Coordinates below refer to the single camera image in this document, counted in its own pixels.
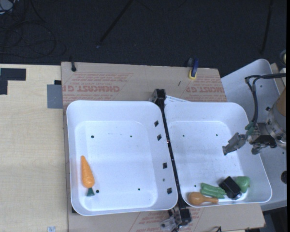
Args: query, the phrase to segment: orange carrot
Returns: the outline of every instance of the orange carrot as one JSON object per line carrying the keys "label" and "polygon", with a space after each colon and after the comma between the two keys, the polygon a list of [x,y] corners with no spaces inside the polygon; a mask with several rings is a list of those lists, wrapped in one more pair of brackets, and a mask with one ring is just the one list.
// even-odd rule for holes
{"label": "orange carrot", "polygon": [[95,195],[92,187],[95,184],[95,178],[93,177],[90,166],[84,156],[81,156],[81,166],[82,166],[82,182],[84,187],[88,188],[87,196]]}

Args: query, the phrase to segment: green toy vegetable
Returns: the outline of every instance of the green toy vegetable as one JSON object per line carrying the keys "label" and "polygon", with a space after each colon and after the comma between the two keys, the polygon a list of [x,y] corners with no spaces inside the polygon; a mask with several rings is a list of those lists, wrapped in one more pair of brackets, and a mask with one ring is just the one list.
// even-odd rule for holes
{"label": "green toy vegetable", "polygon": [[247,189],[250,186],[250,178],[248,176],[238,176],[235,179],[235,182],[240,187],[242,193],[247,192]]}
{"label": "green toy vegetable", "polygon": [[221,187],[214,187],[212,185],[201,183],[201,190],[200,193],[203,195],[224,199],[224,195],[226,195],[226,192]]}

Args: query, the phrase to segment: green pepper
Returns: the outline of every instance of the green pepper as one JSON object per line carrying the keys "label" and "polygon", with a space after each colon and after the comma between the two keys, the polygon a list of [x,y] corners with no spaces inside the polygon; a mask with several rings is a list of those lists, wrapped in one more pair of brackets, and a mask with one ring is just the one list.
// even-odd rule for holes
{"label": "green pepper", "polygon": [[235,179],[235,182],[240,187],[242,193],[247,192],[247,189],[250,186],[250,178],[248,176],[238,176]]}

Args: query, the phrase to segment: black tape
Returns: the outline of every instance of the black tape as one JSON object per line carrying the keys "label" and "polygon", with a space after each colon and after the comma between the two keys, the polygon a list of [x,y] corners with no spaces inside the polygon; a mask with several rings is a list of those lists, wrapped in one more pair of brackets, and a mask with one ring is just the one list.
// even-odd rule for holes
{"label": "black tape", "polygon": [[0,69],[0,95],[8,94],[8,81],[25,81],[26,69]]}

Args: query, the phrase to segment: wooden board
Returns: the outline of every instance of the wooden board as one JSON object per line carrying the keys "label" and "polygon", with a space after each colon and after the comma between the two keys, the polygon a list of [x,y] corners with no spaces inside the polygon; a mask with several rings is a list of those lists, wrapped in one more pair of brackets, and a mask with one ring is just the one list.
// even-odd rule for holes
{"label": "wooden board", "polygon": [[25,68],[0,95],[0,232],[68,230],[62,109],[47,108],[47,84],[60,66]]}

